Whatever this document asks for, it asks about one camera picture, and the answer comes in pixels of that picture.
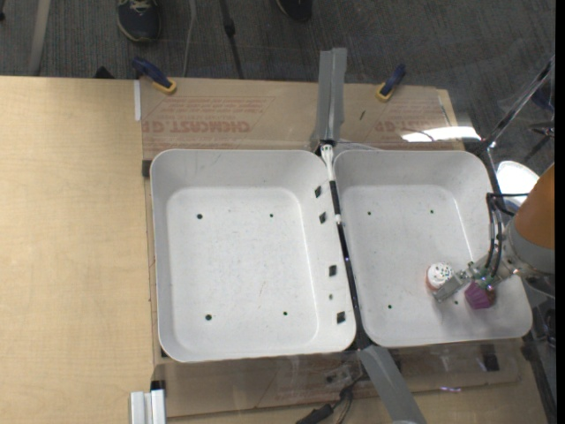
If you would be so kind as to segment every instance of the white round object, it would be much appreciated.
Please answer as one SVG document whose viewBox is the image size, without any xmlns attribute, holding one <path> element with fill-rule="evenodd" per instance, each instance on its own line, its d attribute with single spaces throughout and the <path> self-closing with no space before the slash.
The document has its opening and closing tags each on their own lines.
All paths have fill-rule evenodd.
<svg viewBox="0 0 565 424">
<path fill-rule="evenodd" d="M 453 268 L 446 262 L 432 264 L 426 272 L 426 280 L 430 287 L 439 289 L 453 276 Z"/>
</svg>

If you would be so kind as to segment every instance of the blue and yellow clamp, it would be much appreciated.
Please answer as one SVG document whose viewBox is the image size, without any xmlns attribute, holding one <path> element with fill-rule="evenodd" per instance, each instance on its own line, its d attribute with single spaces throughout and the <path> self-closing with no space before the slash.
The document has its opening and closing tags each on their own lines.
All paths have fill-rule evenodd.
<svg viewBox="0 0 565 424">
<path fill-rule="evenodd" d="M 146 59 L 135 57 L 132 60 L 132 66 L 140 74 L 148 76 L 153 81 L 153 86 L 159 91 L 170 95 L 177 89 L 177 83 L 174 80 L 169 79 L 157 66 Z"/>
<path fill-rule="evenodd" d="M 390 78 L 379 85 L 377 92 L 375 93 L 375 97 L 382 102 L 388 102 L 388 100 L 392 97 L 396 86 L 403 79 L 404 74 L 406 74 L 406 66 L 404 64 L 399 64 Z"/>
</svg>

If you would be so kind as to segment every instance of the wooden table surface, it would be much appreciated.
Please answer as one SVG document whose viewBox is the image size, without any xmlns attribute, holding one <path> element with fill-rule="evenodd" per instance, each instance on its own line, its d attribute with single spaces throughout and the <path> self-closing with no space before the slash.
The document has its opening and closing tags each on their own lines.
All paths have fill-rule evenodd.
<svg viewBox="0 0 565 424">
<path fill-rule="evenodd" d="M 126 423 L 153 373 L 132 82 L 0 77 L 0 95 L 0 422 Z M 520 382 L 416 399 L 430 423 L 545 422 L 519 368 Z M 292 423 L 311 409 L 171 422 Z M 390 418 L 370 398 L 345 422 Z"/>
</svg>

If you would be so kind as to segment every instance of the white plastic tray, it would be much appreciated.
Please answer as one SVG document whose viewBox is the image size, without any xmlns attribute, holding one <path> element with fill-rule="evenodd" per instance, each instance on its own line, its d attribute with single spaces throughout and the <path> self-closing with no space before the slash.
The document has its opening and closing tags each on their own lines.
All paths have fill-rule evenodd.
<svg viewBox="0 0 565 424">
<path fill-rule="evenodd" d="M 335 159 L 344 229 L 367 335 L 386 347 L 520 337 L 531 309 L 519 278 L 495 305 L 473 310 L 463 295 L 438 304 L 426 269 L 464 269 L 489 245 L 483 163 L 463 151 L 344 151 Z"/>
<path fill-rule="evenodd" d="M 356 324 L 319 157 L 170 150 L 153 160 L 151 188 L 159 338 L 171 358 L 340 352 L 352 343 Z"/>
</svg>

